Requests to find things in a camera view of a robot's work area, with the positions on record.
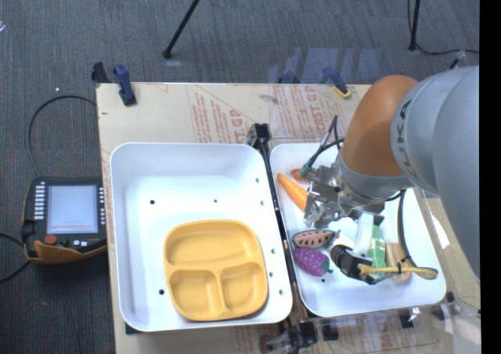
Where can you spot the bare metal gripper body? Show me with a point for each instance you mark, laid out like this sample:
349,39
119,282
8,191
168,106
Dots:
332,192

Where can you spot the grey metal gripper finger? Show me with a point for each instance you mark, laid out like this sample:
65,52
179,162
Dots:
328,217
311,211

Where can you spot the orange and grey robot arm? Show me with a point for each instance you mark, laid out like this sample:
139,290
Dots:
434,129

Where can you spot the red watermelon slice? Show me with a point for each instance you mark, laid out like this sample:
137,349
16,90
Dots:
313,239

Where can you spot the orange carrot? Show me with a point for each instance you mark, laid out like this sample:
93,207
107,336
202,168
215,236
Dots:
295,191

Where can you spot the thin black rod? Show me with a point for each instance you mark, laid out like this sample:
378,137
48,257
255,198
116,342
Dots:
278,211

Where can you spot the small orange toy food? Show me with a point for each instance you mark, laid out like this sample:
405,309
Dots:
299,175

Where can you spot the purple grapes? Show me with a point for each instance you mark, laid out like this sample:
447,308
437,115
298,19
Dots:
309,260

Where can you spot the green packet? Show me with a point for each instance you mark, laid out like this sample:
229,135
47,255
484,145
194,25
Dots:
377,254

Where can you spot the white plastic tray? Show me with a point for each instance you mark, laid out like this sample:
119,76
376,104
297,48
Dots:
148,172
352,297

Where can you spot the yellow divided plate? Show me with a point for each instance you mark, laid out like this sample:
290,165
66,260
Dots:
215,270

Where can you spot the brown cardboard board red print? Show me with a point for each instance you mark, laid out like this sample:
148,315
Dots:
164,117

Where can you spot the black cylinder on white bracket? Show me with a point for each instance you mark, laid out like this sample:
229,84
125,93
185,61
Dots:
346,260

